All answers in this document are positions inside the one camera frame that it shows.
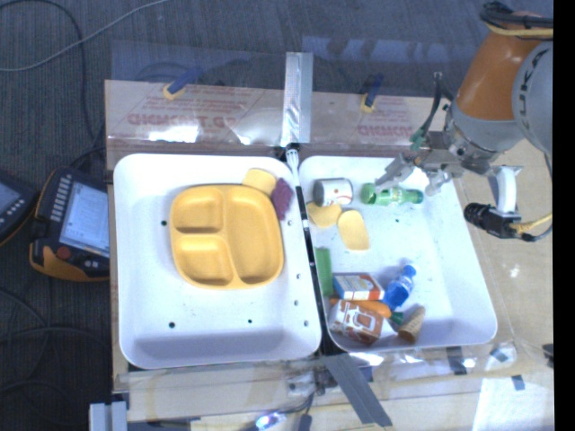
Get yellow round chip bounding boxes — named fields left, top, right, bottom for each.
left=305, top=200, right=343, bottom=229

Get orange and white carton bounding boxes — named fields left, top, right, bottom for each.
left=328, top=300, right=385, bottom=346

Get blue and orange carton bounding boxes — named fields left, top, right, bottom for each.
left=332, top=272, right=386, bottom=302

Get yellow bread slice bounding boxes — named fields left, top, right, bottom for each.
left=337, top=208, right=371, bottom=252
left=241, top=167, right=278, bottom=197

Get green rectangular block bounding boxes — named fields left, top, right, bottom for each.
left=314, top=246, right=335, bottom=298

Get blue plastic bottle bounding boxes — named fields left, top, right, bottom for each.
left=382, top=264, right=418, bottom=310

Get brown ice cream cone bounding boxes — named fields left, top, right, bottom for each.
left=397, top=305, right=427, bottom=344

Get purple grapes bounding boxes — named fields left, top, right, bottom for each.
left=270, top=177, right=295, bottom=222

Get black cylinder on white bracket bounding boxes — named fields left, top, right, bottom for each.
left=463, top=164, right=524, bottom=240

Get yellow divided plate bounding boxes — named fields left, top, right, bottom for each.
left=168, top=183, right=286, bottom=291

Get black and white thin rod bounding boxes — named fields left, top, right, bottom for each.
left=285, top=146, right=325, bottom=300

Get green plastic bottle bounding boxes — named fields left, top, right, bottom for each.
left=360, top=182, right=425, bottom=207

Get white and grey can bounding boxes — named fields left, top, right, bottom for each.
left=312, top=177, right=355, bottom=208

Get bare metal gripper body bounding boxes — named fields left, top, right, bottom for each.
left=412, top=130, right=503, bottom=177

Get brown cardboard board red print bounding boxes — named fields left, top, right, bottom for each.
left=103, top=78, right=518, bottom=397

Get white plastic tray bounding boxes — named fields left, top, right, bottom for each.
left=112, top=152, right=323, bottom=371
left=297, top=154, right=499, bottom=355

